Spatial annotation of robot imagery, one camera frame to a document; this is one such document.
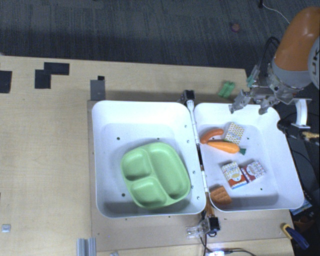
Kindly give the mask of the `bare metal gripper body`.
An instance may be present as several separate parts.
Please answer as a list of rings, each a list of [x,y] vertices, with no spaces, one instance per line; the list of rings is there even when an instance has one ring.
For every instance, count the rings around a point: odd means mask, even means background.
[[[252,85],[249,93],[257,104],[267,97],[275,97],[279,103],[290,105],[293,98],[302,90],[303,88],[289,86],[277,76],[268,76],[259,78]]]

